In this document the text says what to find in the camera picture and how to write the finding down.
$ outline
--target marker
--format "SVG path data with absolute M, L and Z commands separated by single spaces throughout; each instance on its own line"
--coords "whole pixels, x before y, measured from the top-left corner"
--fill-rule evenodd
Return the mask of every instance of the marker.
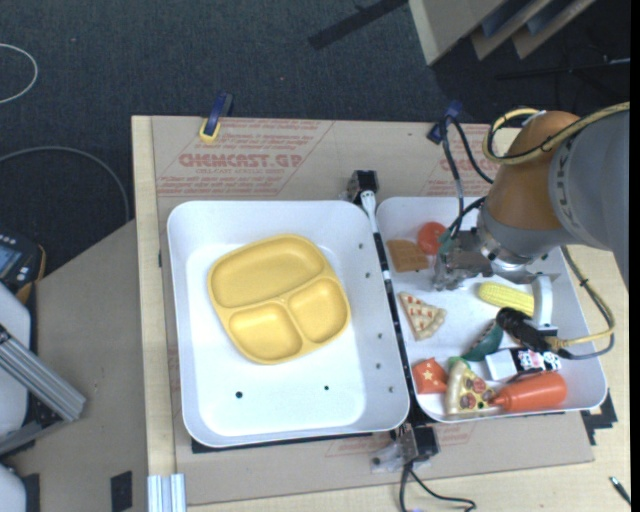
M 629 505 L 631 505 L 631 498 L 627 494 L 627 491 L 625 490 L 625 488 L 622 487 L 622 484 L 618 481 L 618 479 L 615 476 L 611 476 L 611 477 L 609 477 L 609 480 L 611 480 L 611 483 L 616 488 L 616 491 L 618 491 L 620 496 L 622 496 L 625 499 L 625 501 Z

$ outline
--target white tray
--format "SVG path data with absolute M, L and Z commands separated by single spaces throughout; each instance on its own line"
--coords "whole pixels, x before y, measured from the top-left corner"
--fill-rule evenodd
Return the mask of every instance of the white tray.
M 474 198 L 467 200 L 471 204 Z M 416 241 L 420 227 L 429 221 L 436 221 L 448 227 L 458 213 L 458 201 L 455 198 L 439 197 L 394 197 L 383 201 L 377 211 L 377 220 L 383 240 L 407 239 Z M 475 226 L 477 210 L 469 213 L 462 224 L 463 229 Z M 460 356 L 495 318 L 498 308 L 480 300 L 476 288 L 486 278 L 479 277 L 465 281 L 464 288 L 454 291 L 435 291 L 432 286 L 434 272 L 432 267 L 419 272 L 396 272 L 391 266 L 391 278 L 396 296 L 401 291 L 416 295 L 429 304 L 447 310 L 444 324 L 431 338 L 416 341 L 411 328 L 402 311 L 399 301 L 398 313 L 405 339 L 407 356 L 410 365 L 424 359 L 435 357 L 436 361 L 448 370 L 448 359 Z M 580 308 L 575 290 L 569 278 L 568 268 L 559 249 L 552 251 L 544 262 L 531 265 L 532 272 L 557 273 L 560 275 L 553 282 L 553 314 L 552 322 L 558 327 L 558 336 L 574 338 L 589 333 L 584 315 Z M 531 291 L 528 286 L 515 286 L 500 277 L 492 280 Z M 505 334 L 500 348 L 517 346 L 508 334 Z M 593 343 L 583 343 L 571 347 L 576 354 L 595 351 Z M 568 395 L 558 409 L 540 411 L 542 413 L 568 410 L 583 410 L 597 407 L 607 393 L 600 360 L 591 358 L 582 361 L 561 359 L 560 373 L 565 378 Z M 486 363 L 471 363 L 471 368 L 489 384 L 500 387 L 502 383 L 490 380 Z M 458 422 L 478 419 L 477 417 L 447 417 L 444 410 L 444 394 L 417 395 L 422 410 L 430 417 L 441 422 Z M 505 414 L 499 408 L 487 409 L 481 417 L 513 416 Z
M 307 237 L 347 294 L 351 323 L 335 341 L 276 365 L 244 357 L 207 291 L 222 255 L 270 236 Z M 182 410 L 211 447 L 388 431 L 409 394 L 380 263 L 365 213 L 344 201 L 191 201 L 167 225 Z

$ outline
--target ketchup bottle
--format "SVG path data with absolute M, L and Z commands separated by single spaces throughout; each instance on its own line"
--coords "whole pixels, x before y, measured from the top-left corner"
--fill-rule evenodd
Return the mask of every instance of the ketchup bottle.
M 540 372 L 502 388 L 490 405 L 507 412 L 535 411 L 560 404 L 567 396 L 567 383 L 558 372 Z

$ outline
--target white cable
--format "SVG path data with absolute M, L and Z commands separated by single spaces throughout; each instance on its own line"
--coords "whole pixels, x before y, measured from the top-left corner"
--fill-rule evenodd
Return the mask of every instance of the white cable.
M 9 98 L 0 99 L 0 105 L 2 105 L 3 103 L 9 103 L 10 101 L 16 100 L 20 96 L 24 96 L 25 94 L 27 94 L 27 92 L 29 92 L 29 90 L 33 87 L 33 84 L 35 84 L 36 80 L 38 79 L 38 63 L 36 62 L 36 59 L 34 59 L 31 56 L 30 53 L 26 52 L 22 48 L 18 48 L 17 46 L 13 46 L 6 43 L 0 43 L 0 48 L 7 48 L 9 50 L 14 50 L 18 53 L 21 53 L 31 61 L 31 64 L 33 64 L 33 78 L 31 79 L 31 82 L 29 83 L 29 85 L 27 85 L 24 89 L 22 89 L 22 91 L 20 91 L 18 94 L 10 96 Z

